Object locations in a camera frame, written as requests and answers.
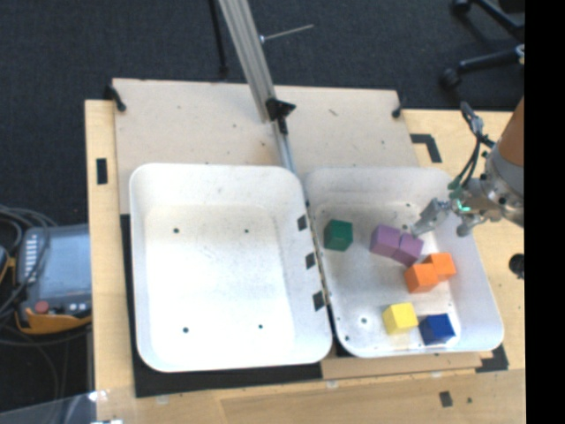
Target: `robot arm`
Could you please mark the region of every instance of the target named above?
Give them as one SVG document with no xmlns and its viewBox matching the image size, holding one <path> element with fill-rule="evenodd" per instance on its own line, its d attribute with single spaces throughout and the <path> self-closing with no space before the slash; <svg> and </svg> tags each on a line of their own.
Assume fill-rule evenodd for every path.
<svg viewBox="0 0 565 424">
<path fill-rule="evenodd" d="M 524 227 L 524 98 L 496 143 L 482 134 L 483 121 L 466 102 L 461 111 L 477 139 L 475 149 L 463 171 L 449 184 L 449 200 L 432 200 L 411 226 L 414 236 L 433 230 L 450 212 L 462 220 L 457 227 L 460 237 L 469 235 L 477 224 L 502 218 Z M 491 151 L 485 170 L 473 178 L 481 144 Z"/>
</svg>

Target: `orange block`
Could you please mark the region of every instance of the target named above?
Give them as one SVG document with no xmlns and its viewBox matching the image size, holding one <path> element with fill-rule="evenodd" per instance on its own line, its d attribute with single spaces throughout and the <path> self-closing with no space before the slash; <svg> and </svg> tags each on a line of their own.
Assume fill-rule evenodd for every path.
<svg viewBox="0 0 565 424">
<path fill-rule="evenodd" d="M 428 254 L 424 262 L 433 264 L 440 281 L 446 281 L 457 273 L 456 265 L 453 263 L 453 258 L 449 253 Z"/>
<path fill-rule="evenodd" d="M 431 291 L 440 282 L 431 262 L 413 264 L 404 271 L 404 280 L 411 293 Z"/>
</svg>

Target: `wooden table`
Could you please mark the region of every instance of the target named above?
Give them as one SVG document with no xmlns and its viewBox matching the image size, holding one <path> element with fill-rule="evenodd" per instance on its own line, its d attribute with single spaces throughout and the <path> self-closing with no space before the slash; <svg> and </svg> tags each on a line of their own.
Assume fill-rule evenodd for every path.
<svg viewBox="0 0 565 424">
<path fill-rule="evenodd" d="M 508 112 L 478 114 L 492 140 L 500 136 L 510 117 Z M 99 420 L 123 419 L 126 424 L 525 422 L 524 281 L 509 270 L 510 257 L 524 252 L 524 231 L 506 221 L 474 229 L 504 322 L 503 352 L 359 363 L 330 353 L 322 361 L 319 381 L 136 398 L 119 225 L 115 104 L 86 101 L 85 115 Z M 398 124 L 406 124 L 412 135 L 422 134 L 435 142 L 441 163 L 433 162 L 426 144 L 413 145 L 422 166 L 455 176 L 472 151 L 474 139 L 459 111 L 404 110 Z M 101 159 L 108 171 L 105 183 L 97 175 Z M 508 368 L 478 373 L 477 368 L 489 362 L 496 366 L 504 354 Z"/>
</svg>

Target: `blue block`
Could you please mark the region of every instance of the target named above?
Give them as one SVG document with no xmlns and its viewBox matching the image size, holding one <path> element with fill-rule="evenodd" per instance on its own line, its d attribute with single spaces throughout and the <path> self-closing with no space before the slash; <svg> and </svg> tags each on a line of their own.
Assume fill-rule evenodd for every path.
<svg viewBox="0 0 565 424">
<path fill-rule="evenodd" d="M 426 345 L 445 344 L 456 335 L 447 314 L 428 315 L 419 323 L 418 328 Z"/>
</svg>

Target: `black floor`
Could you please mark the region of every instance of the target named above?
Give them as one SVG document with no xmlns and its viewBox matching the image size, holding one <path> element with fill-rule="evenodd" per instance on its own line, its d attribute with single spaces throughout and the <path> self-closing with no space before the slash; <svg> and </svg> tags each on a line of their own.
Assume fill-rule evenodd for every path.
<svg viewBox="0 0 565 424">
<path fill-rule="evenodd" d="M 459 60 L 516 45 L 479 8 L 459 19 L 449 2 L 249 0 L 265 36 L 314 25 L 265 43 L 276 85 L 394 89 L 411 109 L 514 109 L 517 64 L 439 85 Z M 226 80 L 242 82 L 222 15 L 220 28 Z M 84 101 L 113 78 L 218 80 L 220 65 L 208 0 L 0 0 L 0 204 L 87 222 Z M 85 338 L 46 353 L 64 396 L 91 388 Z M 52 374 L 36 348 L 0 344 L 0 411 L 51 400 Z"/>
</svg>

